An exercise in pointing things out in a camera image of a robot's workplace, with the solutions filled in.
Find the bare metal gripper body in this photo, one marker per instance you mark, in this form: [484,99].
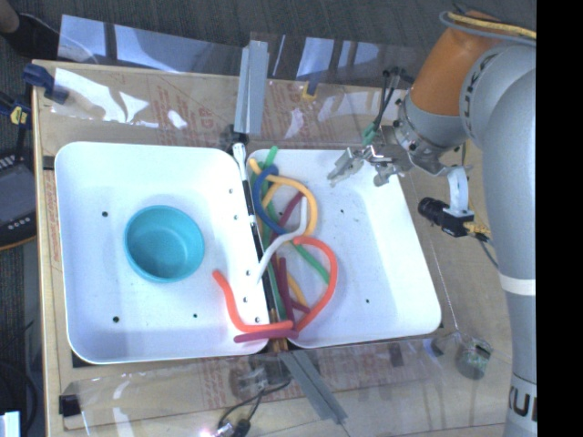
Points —
[392,152]

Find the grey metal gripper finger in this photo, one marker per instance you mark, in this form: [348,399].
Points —
[346,164]
[385,177]

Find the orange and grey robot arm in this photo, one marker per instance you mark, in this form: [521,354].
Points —
[510,153]

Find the white plastic tray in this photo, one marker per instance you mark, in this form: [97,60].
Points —
[91,267]
[387,262]

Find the thin black and white rod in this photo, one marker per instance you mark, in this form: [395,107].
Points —
[246,185]

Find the blue bowl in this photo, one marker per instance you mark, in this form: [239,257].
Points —
[164,244]

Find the brown cardboard board red print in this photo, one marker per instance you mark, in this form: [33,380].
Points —
[136,103]

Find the black cylinder on white bracket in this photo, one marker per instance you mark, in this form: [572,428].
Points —
[448,216]

